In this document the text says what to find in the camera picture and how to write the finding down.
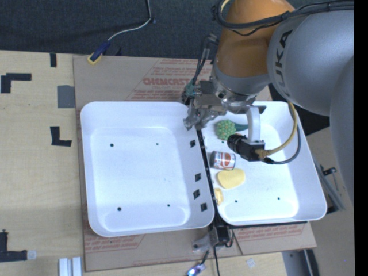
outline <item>cable connector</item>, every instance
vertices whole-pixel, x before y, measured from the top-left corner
hole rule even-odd
[[[102,55],[106,52],[107,49],[109,49],[111,45],[111,41],[105,41],[103,42],[94,53],[92,53],[88,58],[87,61],[89,64],[92,64],[93,66],[99,62]]]

